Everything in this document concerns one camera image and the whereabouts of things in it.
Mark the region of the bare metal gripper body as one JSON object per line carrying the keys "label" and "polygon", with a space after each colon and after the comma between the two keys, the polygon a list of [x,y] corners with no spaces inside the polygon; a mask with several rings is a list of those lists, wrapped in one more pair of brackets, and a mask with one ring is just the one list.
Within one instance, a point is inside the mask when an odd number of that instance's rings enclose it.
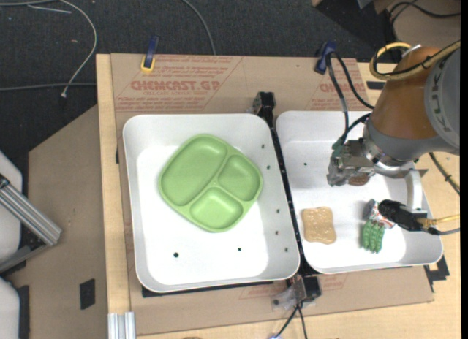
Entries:
{"label": "bare metal gripper body", "polygon": [[392,168],[383,164],[377,157],[372,157],[365,152],[363,139],[348,140],[344,142],[338,139],[332,145],[331,164],[347,172],[347,178],[353,172],[390,173]]}

